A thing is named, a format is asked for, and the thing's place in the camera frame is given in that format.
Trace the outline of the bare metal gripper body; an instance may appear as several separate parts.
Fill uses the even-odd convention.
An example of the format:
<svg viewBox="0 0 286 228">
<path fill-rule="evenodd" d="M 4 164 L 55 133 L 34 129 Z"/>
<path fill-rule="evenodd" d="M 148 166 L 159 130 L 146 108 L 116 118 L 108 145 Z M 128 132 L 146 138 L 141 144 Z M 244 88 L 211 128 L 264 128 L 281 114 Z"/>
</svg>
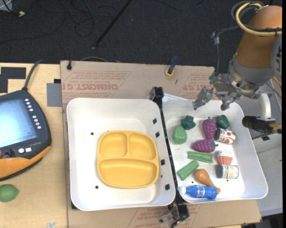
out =
<svg viewBox="0 0 286 228">
<path fill-rule="evenodd" d="M 222 100 L 233 102 L 245 96 L 254 98 L 261 84 L 252 83 L 237 73 L 219 74 L 214 83 L 215 94 Z"/>
</svg>

